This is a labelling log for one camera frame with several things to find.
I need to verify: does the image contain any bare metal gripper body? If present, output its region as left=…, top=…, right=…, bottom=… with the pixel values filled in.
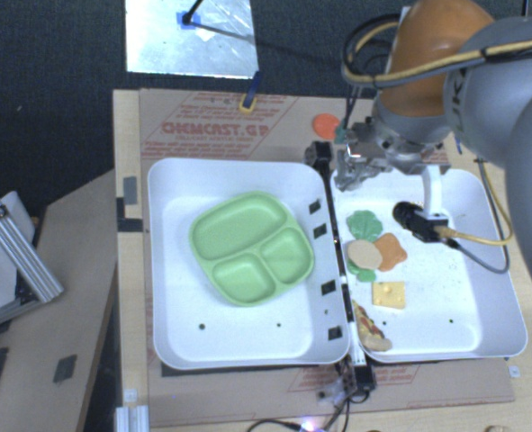
left=346, top=121, right=452, bottom=178

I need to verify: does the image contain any orange round toy slice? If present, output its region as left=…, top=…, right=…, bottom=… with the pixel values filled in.
left=312, top=112, right=341, bottom=140

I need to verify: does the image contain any green lettuce leaf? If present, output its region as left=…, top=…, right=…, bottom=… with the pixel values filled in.
left=346, top=210, right=384, bottom=244
left=347, top=259, right=378, bottom=284

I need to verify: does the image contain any thin black and white rod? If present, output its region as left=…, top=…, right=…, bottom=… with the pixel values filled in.
left=317, top=159, right=368, bottom=369

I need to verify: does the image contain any tan round biscuit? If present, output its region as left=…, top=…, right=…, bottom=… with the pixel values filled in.
left=347, top=239, right=383, bottom=271

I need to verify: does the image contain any orange flat toy slice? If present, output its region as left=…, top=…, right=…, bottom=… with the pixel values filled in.
left=373, top=232, right=408, bottom=273

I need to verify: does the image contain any green divided plate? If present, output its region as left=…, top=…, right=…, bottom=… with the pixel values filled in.
left=188, top=190, right=316, bottom=308

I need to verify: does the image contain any brown cardboard board red print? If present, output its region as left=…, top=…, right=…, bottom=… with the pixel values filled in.
left=137, top=88, right=517, bottom=429

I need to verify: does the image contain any yellow cheese slice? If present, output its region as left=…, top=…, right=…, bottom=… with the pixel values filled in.
left=372, top=281, right=407, bottom=311

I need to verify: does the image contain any white plastic tray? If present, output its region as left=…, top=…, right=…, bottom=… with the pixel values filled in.
left=147, top=157, right=352, bottom=371
left=330, top=166, right=528, bottom=364

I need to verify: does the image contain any toy pizza slice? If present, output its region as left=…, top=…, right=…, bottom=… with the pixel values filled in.
left=350, top=299, right=393, bottom=353

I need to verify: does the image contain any black block with thin wires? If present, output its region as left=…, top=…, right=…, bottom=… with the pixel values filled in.
left=336, top=361, right=377, bottom=401
left=304, top=140, right=335, bottom=168

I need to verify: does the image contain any black cylinder on white bracket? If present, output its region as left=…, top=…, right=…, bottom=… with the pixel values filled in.
left=392, top=164, right=451, bottom=244

